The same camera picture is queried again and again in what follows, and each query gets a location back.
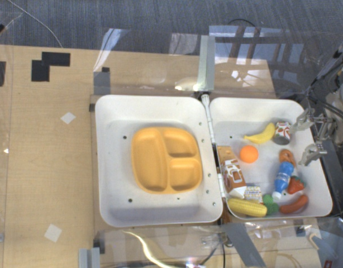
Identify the thin black and white rod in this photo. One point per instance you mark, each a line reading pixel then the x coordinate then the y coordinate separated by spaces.
pixel 210 121

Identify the blue bottle with white cap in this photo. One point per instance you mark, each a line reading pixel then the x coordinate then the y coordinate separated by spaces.
pixel 283 177

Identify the red and white can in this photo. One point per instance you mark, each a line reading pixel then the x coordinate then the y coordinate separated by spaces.
pixel 282 131

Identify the white and brown carton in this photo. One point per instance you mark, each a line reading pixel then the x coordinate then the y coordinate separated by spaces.
pixel 234 177

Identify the white plastic tray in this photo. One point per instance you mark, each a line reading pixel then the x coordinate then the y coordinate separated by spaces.
pixel 115 160
pixel 266 172

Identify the yellow banana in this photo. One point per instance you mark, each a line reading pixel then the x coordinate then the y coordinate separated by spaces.
pixel 263 136

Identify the orange ball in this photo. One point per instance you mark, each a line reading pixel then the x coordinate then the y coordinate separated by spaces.
pixel 248 154

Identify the orange sausage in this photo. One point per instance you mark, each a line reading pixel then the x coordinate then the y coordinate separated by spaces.
pixel 294 205

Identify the red strawberry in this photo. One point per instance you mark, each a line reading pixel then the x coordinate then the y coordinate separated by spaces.
pixel 295 185

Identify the orange divided plate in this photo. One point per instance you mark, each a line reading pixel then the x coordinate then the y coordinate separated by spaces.
pixel 149 160

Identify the yellow corn cob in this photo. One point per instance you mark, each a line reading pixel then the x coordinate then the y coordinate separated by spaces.
pixel 247 207

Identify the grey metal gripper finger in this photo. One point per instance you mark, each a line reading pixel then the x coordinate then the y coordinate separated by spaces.
pixel 301 123
pixel 311 153

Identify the small white and yellow packet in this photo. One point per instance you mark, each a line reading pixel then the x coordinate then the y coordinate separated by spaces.
pixel 253 193

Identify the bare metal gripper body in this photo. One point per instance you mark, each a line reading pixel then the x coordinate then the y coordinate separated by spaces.
pixel 326 130

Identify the green broccoli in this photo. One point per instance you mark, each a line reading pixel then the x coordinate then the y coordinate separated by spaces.
pixel 270 205

